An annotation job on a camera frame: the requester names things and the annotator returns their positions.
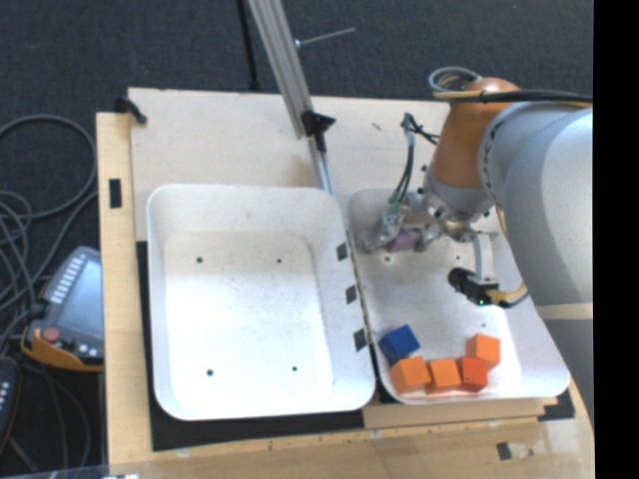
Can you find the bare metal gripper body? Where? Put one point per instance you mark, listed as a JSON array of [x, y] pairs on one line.
[[449, 222]]

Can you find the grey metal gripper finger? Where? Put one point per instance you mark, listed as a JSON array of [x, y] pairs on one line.
[[378, 235], [425, 240]]

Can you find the purple cube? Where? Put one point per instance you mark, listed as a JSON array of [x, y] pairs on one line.
[[402, 243]]

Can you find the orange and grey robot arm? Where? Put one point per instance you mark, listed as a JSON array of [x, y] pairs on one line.
[[539, 177]]

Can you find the white plastic tray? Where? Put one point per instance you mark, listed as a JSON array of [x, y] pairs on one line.
[[429, 307], [249, 307]]

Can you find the blue cube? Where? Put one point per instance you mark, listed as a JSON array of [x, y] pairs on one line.
[[398, 343]]

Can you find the orange cube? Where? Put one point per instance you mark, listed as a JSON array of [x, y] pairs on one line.
[[445, 374], [473, 373], [484, 349], [409, 374]]

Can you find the pale wood board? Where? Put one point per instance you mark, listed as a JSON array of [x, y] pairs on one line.
[[214, 138]]

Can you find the black cylinder on white bracket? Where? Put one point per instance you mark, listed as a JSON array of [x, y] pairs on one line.
[[466, 281]]

